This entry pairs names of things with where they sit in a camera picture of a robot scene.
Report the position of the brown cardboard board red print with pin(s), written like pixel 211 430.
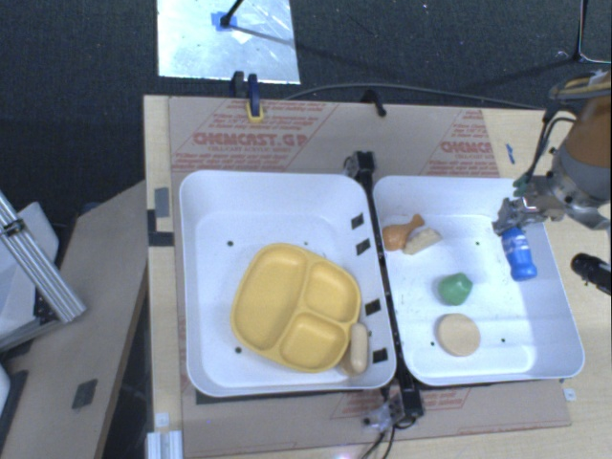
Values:
pixel 296 141

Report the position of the thin black rod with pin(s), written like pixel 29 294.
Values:
pixel 385 275

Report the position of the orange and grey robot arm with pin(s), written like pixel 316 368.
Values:
pixel 590 132

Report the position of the beige bread slice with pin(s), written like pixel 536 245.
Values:
pixel 423 241

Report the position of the white plastic tray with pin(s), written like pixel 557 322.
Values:
pixel 507 333
pixel 268 218

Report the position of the beige round biscuit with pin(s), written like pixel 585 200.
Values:
pixel 459 335

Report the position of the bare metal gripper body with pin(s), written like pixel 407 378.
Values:
pixel 550 202

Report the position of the orange chicken drumstick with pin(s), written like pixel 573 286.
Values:
pixel 396 234

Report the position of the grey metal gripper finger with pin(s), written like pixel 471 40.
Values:
pixel 526 219
pixel 505 213

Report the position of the green rounded toy vegetable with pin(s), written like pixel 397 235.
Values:
pixel 455 289

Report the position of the yellow divided plate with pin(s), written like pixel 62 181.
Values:
pixel 287 299

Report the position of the beige bread roll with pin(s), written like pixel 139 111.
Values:
pixel 358 349

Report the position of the blue plastic bottle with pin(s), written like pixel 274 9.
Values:
pixel 520 256

